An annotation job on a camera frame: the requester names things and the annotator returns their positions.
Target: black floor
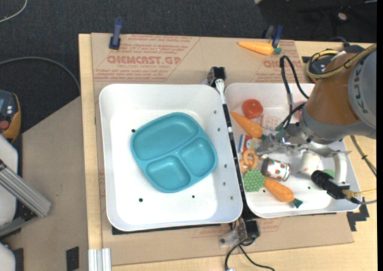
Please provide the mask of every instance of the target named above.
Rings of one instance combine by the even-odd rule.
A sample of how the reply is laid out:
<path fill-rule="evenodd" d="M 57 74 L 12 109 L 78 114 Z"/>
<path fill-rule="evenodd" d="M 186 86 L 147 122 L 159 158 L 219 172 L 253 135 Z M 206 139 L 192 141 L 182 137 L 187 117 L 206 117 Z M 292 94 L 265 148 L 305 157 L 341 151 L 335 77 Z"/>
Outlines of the black floor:
<path fill-rule="evenodd" d="M 0 62 L 43 57 L 61 63 L 79 80 L 78 34 L 111 32 L 117 16 L 124 20 L 123 33 L 260 38 L 269 25 L 281 25 L 283 39 L 376 42 L 377 4 L 365 1 L 28 0 L 22 13 L 0 22 Z M 0 20 L 23 2 L 0 0 Z M 352 5 L 346 23 L 335 21 L 336 10 L 323 9 L 333 5 Z M 22 132 L 79 95 L 62 68 L 29 59 L 0 65 L 0 89 L 18 95 Z"/>

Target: orange carrot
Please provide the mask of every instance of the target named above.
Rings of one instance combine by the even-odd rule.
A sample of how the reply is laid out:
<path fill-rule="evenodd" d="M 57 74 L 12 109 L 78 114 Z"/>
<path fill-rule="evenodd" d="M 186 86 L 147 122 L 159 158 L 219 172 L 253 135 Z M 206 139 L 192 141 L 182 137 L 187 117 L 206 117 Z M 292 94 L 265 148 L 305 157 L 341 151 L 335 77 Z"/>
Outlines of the orange carrot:
<path fill-rule="evenodd" d="M 238 44 L 243 48 L 263 55 L 270 55 L 272 53 L 280 54 L 282 50 L 281 48 L 274 48 L 271 43 L 263 41 L 240 41 Z"/>
<path fill-rule="evenodd" d="M 261 125 L 244 117 L 243 115 L 237 114 L 236 112 L 230 112 L 235 121 L 253 138 L 261 138 L 263 129 Z"/>
<path fill-rule="evenodd" d="M 264 186 L 282 202 L 292 202 L 294 200 L 293 192 L 280 182 L 266 177 Z"/>

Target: black clamp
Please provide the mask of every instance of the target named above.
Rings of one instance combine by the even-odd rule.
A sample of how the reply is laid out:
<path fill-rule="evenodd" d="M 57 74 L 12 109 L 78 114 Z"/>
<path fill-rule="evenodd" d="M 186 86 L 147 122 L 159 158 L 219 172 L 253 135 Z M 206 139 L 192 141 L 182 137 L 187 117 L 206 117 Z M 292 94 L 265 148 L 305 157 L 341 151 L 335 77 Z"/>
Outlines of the black clamp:
<path fill-rule="evenodd" d="M 122 19 L 118 17 L 114 21 L 113 36 L 110 38 L 109 48 L 113 50 L 118 50 L 120 48 L 121 29 L 122 29 Z"/>

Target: blue plate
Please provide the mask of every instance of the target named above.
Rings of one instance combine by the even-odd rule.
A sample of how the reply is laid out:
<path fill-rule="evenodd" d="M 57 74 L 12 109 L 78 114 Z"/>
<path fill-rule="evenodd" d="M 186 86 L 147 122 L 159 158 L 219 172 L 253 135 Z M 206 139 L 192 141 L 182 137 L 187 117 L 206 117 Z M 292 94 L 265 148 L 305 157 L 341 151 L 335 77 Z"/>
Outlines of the blue plate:
<path fill-rule="evenodd" d="M 140 127 L 132 135 L 130 149 L 148 180 L 167 193 L 197 183 L 217 165 L 217 153 L 206 133 L 181 112 Z"/>

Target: cardboard sheet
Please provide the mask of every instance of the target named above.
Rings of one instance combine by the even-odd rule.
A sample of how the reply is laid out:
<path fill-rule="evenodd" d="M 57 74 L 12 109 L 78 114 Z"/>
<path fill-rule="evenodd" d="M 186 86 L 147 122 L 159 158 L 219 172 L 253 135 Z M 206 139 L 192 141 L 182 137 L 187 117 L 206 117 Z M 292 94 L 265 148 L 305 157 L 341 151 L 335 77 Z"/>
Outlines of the cardboard sheet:
<path fill-rule="evenodd" d="M 226 254 L 228 249 L 220 248 L 219 237 L 230 230 L 227 224 L 113 234 L 106 213 L 98 97 L 111 83 L 202 84 L 213 66 L 225 67 L 227 86 L 231 83 L 280 83 L 279 59 L 283 55 L 293 62 L 299 81 L 308 83 L 294 41 L 282 40 L 279 43 L 281 54 L 264 56 L 237 45 L 239 41 L 254 39 L 126 34 L 121 36 L 120 49 L 111 50 L 108 47 L 110 38 L 111 34 L 92 34 L 102 240 L 105 248 L 111 248 L 113 265 Z M 285 70 L 289 83 L 294 83 L 287 62 Z M 248 248 L 250 252 L 353 242 L 345 213 L 259 219 L 257 222 L 261 237 Z"/>

